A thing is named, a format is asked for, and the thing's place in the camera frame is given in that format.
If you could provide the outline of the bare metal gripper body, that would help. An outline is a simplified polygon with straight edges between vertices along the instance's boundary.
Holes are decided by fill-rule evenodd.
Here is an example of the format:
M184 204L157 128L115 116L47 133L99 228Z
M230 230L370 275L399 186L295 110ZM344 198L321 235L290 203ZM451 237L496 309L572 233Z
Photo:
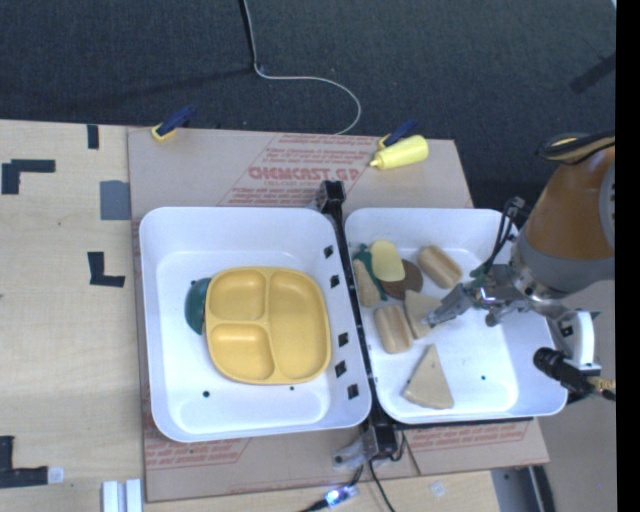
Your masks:
M509 264L481 264L470 273L468 283L474 306L487 311L485 323L495 327L511 313L533 311L551 320L568 313L561 302L563 292L537 280L527 267Z

